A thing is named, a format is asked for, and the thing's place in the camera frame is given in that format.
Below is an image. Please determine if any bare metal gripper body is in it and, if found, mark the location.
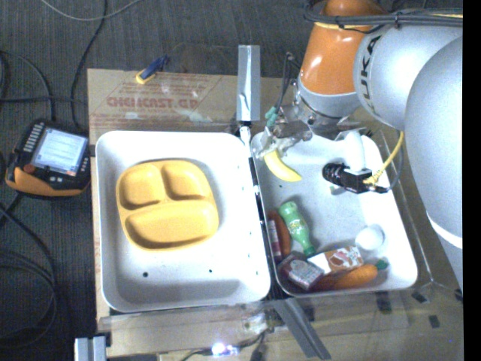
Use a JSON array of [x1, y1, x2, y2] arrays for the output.
[[271, 102, 341, 141]]

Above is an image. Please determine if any yellow banana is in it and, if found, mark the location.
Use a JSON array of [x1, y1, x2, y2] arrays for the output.
[[262, 148, 303, 183]]

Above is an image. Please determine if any green plastic bottle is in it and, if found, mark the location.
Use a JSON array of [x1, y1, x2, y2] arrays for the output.
[[277, 201, 317, 258]]

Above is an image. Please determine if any white plastic tray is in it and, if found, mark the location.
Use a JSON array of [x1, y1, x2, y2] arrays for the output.
[[95, 129, 272, 314], [250, 128, 419, 299]]

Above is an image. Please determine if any orange-red sausage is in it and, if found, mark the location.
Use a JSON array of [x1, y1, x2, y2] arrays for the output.
[[267, 210, 292, 257]]

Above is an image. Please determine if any small dark red can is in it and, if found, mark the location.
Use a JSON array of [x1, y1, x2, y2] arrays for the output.
[[266, 219, 283, 263]]

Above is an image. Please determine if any brown cardboard board red print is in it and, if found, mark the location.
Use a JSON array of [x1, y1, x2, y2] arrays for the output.
[[86, 68, 301, 325]]

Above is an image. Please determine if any yellow divided plate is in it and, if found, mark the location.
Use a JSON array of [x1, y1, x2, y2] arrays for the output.
[[115, 159, 220, 252]]

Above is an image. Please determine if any white ball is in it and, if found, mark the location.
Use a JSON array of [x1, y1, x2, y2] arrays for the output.
[[354, 224, 386, 251]]

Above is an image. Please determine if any orange and white carton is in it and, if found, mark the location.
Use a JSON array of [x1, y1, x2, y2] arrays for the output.
[[307, 245, 365, 276]]

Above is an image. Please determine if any dark red packet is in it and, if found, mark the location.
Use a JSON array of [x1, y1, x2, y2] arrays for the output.
[[277, 251, 325, 291]]

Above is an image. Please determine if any orange carrot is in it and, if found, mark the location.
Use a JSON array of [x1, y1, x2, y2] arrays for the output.
[[318, 259, 390, 291]]

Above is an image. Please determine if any black cylinder on white bracket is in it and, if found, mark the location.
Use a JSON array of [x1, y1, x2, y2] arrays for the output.
[[322, 130, 377, 195]]

